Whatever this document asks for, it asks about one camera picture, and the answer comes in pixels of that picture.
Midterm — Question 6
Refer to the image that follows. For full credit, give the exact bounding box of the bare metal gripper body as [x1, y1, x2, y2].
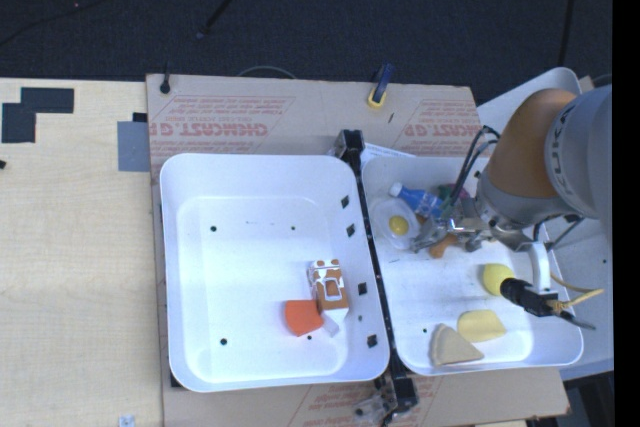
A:
[446, 196, 502, 242]

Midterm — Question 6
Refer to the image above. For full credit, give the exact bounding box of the white fried egg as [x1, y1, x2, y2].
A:
[371, 196, 423, 252]

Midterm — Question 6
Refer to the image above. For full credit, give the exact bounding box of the green and red toy food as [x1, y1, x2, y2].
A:
[438, 183, 472, 202]

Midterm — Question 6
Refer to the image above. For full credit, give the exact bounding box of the blue bottle with white cap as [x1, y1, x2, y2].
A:
[388, 181, 447, 219]

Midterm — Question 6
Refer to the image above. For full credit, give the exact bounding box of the yellow lemon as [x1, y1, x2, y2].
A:
[481, 262, 517, 298]

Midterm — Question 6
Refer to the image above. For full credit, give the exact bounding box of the thin black rod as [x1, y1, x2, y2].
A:
[345, 149, 414, 409]

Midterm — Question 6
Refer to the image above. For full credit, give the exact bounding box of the white plastic tray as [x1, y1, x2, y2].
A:
[158, 152, 392, 394]
[360, 154, 586, 377]

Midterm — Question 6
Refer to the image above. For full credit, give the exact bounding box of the pale yellow cheese piece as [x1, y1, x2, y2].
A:
[456, 309, 508, 344]

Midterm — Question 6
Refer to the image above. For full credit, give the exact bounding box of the tan pizza slice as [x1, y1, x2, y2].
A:
[428, 322, 486, 368]

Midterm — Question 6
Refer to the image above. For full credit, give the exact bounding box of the brown and white carton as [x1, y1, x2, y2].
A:
[305, 258, 351, 339]

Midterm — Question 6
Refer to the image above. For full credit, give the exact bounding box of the orange wedge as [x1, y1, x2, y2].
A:
[283, 298, 326, 338]

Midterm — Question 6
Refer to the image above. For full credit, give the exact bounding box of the brown cardboard board red print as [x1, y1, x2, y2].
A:
[144, 73, 572, 427]

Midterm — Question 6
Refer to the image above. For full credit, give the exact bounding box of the black cylinder on white bracket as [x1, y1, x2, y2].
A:
[499, 242, 562, 319]

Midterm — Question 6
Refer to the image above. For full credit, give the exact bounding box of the black block with thin wires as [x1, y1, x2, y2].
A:
[333, 128, 365, 161]
[373, 373, 420, 422]

